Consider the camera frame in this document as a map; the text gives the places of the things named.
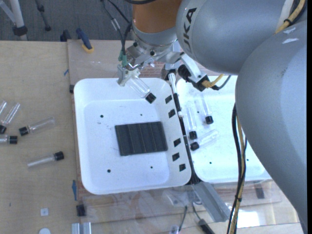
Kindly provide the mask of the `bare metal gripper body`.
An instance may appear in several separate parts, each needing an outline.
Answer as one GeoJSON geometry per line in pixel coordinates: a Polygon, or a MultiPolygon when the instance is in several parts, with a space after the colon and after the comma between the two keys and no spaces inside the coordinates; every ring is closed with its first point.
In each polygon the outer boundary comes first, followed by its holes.
{"type": "Polygon", "coordinates": [[[141,69],[154,62],[174,64],[180,59],[182,51],[177,39],[152,42],[136,39],[133,45],[126,49],[126,54],[125,68],[141,69]]]}

